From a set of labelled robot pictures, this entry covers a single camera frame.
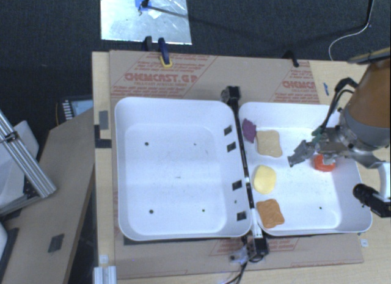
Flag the purple toy grapes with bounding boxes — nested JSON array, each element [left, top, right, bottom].
[[241, 118, 257, 144]]

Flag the white plastic tray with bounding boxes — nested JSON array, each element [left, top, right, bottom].
[[114, 96, 254, 242], [238, 101, 374, 238]]

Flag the thin black and white rod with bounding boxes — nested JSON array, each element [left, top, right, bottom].
[[231, 98, 257, 238]]

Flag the brown cardboard board red print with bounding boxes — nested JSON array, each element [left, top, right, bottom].
[[108, 49, 365, 280]]

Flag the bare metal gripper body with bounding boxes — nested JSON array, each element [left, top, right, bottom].
[[312, 125, 359, 159]]

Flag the orange-brown toy biscuit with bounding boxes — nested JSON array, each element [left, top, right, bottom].
[[255, 198, 286, 230]]

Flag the yellow round toy food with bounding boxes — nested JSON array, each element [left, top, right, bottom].
[[252, 164, 277, 195]]

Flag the beige toy bread slice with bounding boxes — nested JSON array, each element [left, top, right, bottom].
[[255, 129, 283, 158]]

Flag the orange round toy food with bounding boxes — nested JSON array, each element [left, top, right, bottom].
[[313, 153, 338, 173]]

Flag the black block with thin wires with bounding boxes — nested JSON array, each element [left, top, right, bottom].
[[220, 85, 243, 106], [243, 235, 270, 263]]

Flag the black cylinder on white bracket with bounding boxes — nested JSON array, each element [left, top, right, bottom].
[[353, 162, 391, 218]]

